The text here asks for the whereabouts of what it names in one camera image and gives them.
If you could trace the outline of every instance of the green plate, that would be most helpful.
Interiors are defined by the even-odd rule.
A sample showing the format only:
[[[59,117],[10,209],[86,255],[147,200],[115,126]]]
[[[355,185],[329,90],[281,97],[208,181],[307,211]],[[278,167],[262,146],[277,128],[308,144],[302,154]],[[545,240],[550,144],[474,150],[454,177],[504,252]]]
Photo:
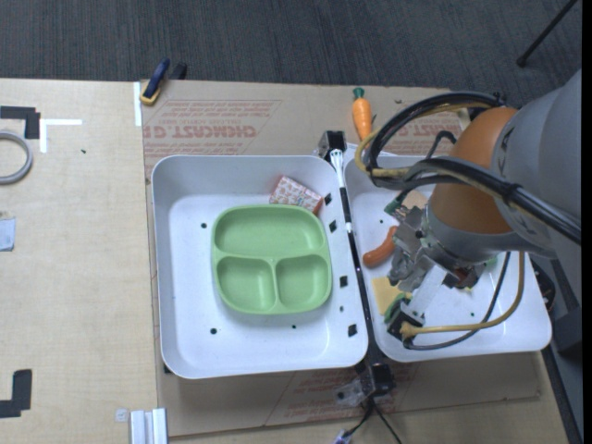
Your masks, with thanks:
[[[213,227],[212,263],[220,297],[242,313],[303,313],[331,293],[325,230],[300,206],[243,205],[223,212]]]

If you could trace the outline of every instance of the white tape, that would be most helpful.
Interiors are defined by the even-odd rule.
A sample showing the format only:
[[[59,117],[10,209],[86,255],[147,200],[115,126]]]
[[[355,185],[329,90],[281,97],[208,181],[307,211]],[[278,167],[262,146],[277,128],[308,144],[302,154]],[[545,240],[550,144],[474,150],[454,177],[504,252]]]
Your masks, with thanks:
[[[133,106],[136,116],[136,127],[142,126],[142,103],[140,102],[140,90],[142,85],[139,82],[133,83]]]
[[[47,124],[43,118],[39,120],[39,151],[47,153]]]
[[[41,118],[39,120],[39,151],[47,153],[47,127],[57,125],[64,127],[66,125],[82,125],[81,118]]]

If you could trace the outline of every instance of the black pole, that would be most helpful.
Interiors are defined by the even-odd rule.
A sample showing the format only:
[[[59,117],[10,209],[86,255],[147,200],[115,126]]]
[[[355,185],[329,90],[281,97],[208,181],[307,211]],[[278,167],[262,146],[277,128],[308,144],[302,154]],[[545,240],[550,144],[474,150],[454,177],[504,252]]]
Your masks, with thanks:
[[[532,54],[533,51],[535,51],[535,49],[537,49],[537,46],[539,46],[541,44],[541,42],[551,32],[551,30],[553,28],[555,28],[555,25],[557,25],[557,23],[559,23],[559,21],[563,18],[563,16],[570,10],[570,8],[572,6],[574,6],[574,3],[575,2],[577,2],[577,0],[570,0],[567,3],[567,5],[564,6],[563,9],[559,12],[559,14],[557,15],[557,17],[555,17],[550,22],[550,24],[547,26],[547,28],[544,29],[542,33],[540,33],[540,36],[538,38],[536,38],[535,42],[530,45],[530,47],[524,52],[523,55],[521,55],[518,59],[516,59],[516,64],[518,66],[520,66],[521,68],[523,68],[526,65],[526,59]]]

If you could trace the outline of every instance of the orange carrot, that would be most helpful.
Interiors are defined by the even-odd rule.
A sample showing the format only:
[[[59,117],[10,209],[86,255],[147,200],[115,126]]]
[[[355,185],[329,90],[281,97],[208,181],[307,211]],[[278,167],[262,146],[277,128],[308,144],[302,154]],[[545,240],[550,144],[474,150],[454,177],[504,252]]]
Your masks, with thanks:
[[[355,100],[351,106],[353,124],[355,129],[358,130],[360,140],[363,140],[372,131],[372,108],[367,99],[364,99],[364,89],[356,87],[353,94],[355,95]]]
[[[368,268],[372,268],[374,266],[380,265],[392,255],[392,253],[395,251],[395,244],[392,241],[392,236],[395,235],[395,231],[397,231],[397,226],[392,226],[389,228],[385,240],[374,250],[364,254],[362,257],[364,265],[366,265]]]

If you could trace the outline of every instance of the black tape marking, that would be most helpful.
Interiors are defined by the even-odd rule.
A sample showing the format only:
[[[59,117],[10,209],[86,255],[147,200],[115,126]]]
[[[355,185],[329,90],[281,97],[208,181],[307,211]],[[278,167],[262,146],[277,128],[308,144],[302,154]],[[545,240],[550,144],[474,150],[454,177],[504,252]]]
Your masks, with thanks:
[[[27,140],[39,140],[39,119],[35,107],[1,106],[0,118],[13,118],[25,120],[25,138]]]
[[[12,399],[0,401],[0,418],[18,418],[20,412],[31,409],[31,370],[17,370],[12,376]]]

